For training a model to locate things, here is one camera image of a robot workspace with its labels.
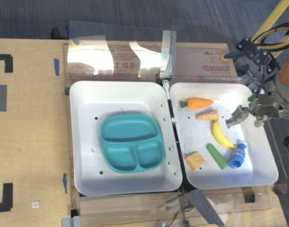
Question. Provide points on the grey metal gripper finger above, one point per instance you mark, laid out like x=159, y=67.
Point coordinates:
x=232, y=122
x=241, y=111

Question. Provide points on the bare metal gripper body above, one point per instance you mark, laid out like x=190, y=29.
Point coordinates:
x=267, y=106

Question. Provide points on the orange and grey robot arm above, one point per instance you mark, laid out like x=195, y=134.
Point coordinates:
x=285, y=74

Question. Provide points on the yellow banana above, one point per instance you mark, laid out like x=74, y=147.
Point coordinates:
x=219, y=133

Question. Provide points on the tan waffle cone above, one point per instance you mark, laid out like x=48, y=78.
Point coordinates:
x=209, y=116

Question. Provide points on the blue bottle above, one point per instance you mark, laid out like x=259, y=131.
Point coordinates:
x=237, y=157

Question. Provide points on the white plastic tray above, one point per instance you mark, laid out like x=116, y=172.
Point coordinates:
x=87, y=150
x=196, y=131

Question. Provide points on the green cylinder stick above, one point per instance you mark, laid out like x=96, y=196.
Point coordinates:
x=217, y=156

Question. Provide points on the orange carrot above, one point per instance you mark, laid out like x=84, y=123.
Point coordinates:
x=199, y=103

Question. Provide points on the yellow cheese wedge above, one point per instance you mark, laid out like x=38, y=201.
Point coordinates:
x=195, y=161

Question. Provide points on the thin black and white rod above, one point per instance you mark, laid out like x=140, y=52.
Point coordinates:
x=173, y=119

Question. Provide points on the teal divided plate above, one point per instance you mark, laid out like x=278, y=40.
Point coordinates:
x=130, y=129

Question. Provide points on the brown cardboard board red print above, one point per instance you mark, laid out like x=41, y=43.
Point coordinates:
x=139, y=206

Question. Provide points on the black cylinder on white bracket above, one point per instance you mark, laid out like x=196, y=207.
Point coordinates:
x=255, y=52

